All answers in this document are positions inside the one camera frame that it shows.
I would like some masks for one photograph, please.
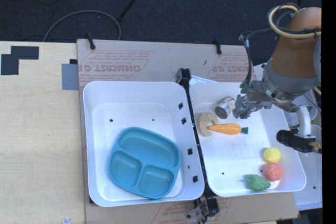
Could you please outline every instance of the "blue plate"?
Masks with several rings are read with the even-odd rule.
[[[111,180],[140,196],[160,199],[173,188],[181,164],[177,145],[163,135],[130,127],[118,136],[108,162]]]

